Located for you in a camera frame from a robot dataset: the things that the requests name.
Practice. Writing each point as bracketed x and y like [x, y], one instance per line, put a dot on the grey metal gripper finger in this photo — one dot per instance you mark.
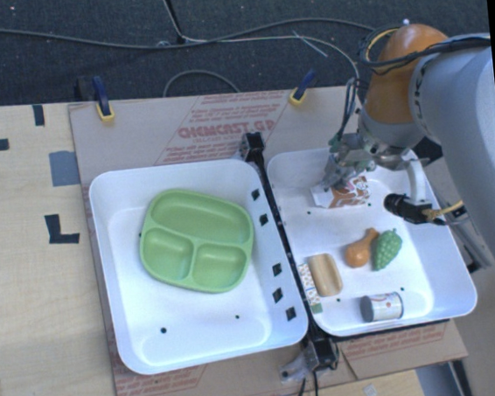
[328, 180]
[343, 179]

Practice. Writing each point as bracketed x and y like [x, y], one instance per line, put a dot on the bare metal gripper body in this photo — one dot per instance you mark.
[357, 152]

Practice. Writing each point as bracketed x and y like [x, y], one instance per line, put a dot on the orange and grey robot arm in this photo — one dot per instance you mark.
[450, 118]

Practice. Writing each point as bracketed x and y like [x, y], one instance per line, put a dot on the white and orange packet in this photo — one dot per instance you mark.
[352, 195]

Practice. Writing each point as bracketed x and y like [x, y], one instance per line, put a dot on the white plastic tray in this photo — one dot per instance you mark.
[191, 330]
[342, 222]

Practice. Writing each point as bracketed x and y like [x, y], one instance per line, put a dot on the orange toy chicken drumstick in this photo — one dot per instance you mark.
[358, 253]

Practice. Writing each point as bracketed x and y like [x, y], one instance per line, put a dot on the green toy grapes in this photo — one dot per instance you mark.
[386, 250]

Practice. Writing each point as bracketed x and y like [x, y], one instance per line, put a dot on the tan toy hot dog bread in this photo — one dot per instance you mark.
[326, 274]

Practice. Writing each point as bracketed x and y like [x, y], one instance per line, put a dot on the small patterned white carton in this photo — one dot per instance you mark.
[308, 285]

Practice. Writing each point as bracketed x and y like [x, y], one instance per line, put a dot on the small white can grey lid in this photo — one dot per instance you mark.
[384, 306]

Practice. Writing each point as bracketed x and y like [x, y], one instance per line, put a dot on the green divided plate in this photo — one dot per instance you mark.
[195, 240]

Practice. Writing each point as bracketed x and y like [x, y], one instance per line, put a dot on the brown cardboard board red print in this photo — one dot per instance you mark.
[135, 134]

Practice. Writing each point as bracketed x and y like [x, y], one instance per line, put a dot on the black cylinder on white bracket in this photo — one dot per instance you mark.
[407, 209]

